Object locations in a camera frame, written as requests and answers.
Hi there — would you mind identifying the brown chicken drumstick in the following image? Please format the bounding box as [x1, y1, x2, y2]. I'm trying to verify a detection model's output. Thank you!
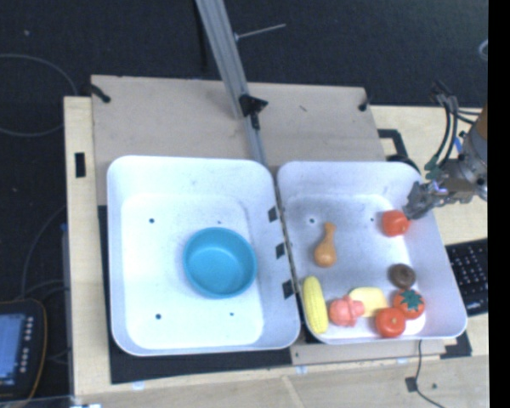
[313, 221, 338, 269]

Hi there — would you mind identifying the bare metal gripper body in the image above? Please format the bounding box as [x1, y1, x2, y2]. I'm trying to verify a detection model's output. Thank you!
[432, 155, 490, 207]

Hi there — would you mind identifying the yellow corn cob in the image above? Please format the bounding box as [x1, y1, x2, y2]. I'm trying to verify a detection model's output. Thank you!
[302, 275, 330, 336]

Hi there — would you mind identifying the pale wood board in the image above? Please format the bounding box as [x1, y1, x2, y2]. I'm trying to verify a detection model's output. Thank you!
[90, 74, 448, 366]

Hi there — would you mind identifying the black keyboard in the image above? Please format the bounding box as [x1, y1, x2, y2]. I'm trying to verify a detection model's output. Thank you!
[445, 239, 490, 317]

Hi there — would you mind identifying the pink toy figure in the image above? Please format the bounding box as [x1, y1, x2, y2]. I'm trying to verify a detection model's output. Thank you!
[327, 295, 366, 328]

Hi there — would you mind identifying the yellow cheese block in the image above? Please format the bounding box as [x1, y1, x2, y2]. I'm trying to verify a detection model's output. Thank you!
[348, 286, 389, 319]

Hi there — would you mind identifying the blue bowl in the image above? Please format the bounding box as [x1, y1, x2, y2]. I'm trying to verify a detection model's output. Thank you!
[182, 226, 258, 301]

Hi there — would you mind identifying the white plastic tray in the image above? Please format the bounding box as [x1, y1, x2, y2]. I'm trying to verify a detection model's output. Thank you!
[275, 160, 469, 346]
[105, 155, 303, 358]

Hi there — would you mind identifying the orange tomato with green leaf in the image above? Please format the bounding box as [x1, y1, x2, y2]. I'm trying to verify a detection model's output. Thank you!
[392, 287, 427, 320]

